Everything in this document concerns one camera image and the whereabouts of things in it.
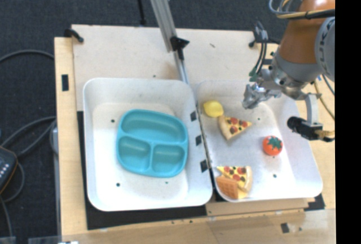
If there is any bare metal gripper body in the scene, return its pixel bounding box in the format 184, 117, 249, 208
255, 67, 314, 101

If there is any pizza slice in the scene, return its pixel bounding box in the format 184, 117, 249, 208
215, 165, 254, 199
217, 114, 253, 141

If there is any yellow lemon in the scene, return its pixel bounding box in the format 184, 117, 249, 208
202, 100, 224, 118

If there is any orange tomato with green top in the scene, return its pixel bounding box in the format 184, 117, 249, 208
262, 135, 284, 157

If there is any white plastic tray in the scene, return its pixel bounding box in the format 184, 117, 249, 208
195, 79, 324, 203
82, 77, 214, 212

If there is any thin black rod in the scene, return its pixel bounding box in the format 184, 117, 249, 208
195, 90, 217, 181

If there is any orange waffle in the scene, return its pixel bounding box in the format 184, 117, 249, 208
215, 175, 241, 200

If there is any blue divided plate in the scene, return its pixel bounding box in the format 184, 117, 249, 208
115, 108, 190, 179

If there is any pale wood board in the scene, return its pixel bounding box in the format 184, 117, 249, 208
71, 24, 315, 216

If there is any black cylinder on white bracket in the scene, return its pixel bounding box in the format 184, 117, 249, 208
287, 92, 325, 141

